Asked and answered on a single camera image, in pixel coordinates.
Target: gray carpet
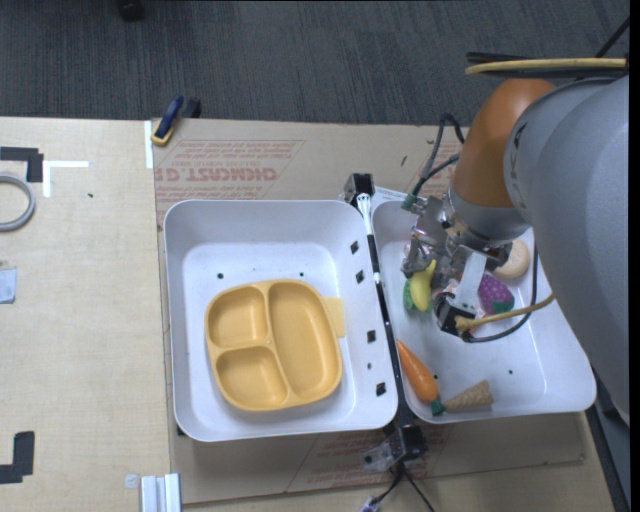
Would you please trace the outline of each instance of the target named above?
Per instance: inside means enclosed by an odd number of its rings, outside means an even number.
[[[176,93],[203,117],[469,124],[499,82],[469,51],[593,56],[630,0],[0,2],[0,115],[148,119]],[[608,56],[628,52],[628,31]]]

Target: metal ring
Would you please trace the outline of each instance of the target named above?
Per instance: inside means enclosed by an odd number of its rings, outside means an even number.
[[[26,181],[21,180],[20,178],[16,178],[11,174],[0,174],[0,183],[10,183],[18,188],[21,188],[29,199],[27,209],[22,215],[20,215],[20,217],[9,222],[0,222],[0,232],[14,231],[24,226],[33,215],[33,211],[36,207],[36,196],[33,193],[33,189]]]

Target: orange carrot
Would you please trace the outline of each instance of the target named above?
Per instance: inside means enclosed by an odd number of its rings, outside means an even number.
[[[435,415],[444,412],[439,398],[438,383],[435,377],[418,357],[400,340],[396,340],[400,364],[416,396],[423,402],[431,402]]]

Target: white plastic tray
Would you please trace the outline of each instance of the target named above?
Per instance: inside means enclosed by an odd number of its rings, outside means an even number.
[[[402,210],[401,204],[388,201],[373,213],[380,271],[394,334],[438,376],[443,400],[483,379],[489,381],[495,399],[491,406],[434,417],[430,406],[420,402],[403,380],[407,401],[414,413],[428,422],[449,423],[587,409],[596,394],[593,372],[555,301],[534,312],[525,325],[508,337],[476,344],[441,332],[433,314],[405,310],[402,303],[405,277],[400,267],[416,216]],[[522,238],[532,250],[531,230]],[[516,308],[528,305],[531,265],[525,275],[505,284],[516,298]],[[538,301],[549,293],[549,284],[539,266]],[[519,319],[485,324],[474,334],[481,337],[498,333]]]
[[[341,201],[190,200],[167,212],[164,230],[174,412],[188,436],[212,442],[369,430],[393,419],[398,395],[366,232],[353,207]],[[352,252],[354,242],[358,249]],[[243,411],[217,388],[205,309],[223,290],[282,278],[304,280],[320,295],[342,299],[342,379],[331,395],[312,404]]]

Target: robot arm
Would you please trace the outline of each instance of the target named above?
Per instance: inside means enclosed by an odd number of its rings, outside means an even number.
[[[532,227],[554,296],[627,423],[628,98],[628,75],[504,81],[472,123],[448,192],[412,206],[402,267],[409,277],[436,260],[434,288],[459,278],[434,311],[463,336],[455,319],[476,315],[484,271]]]

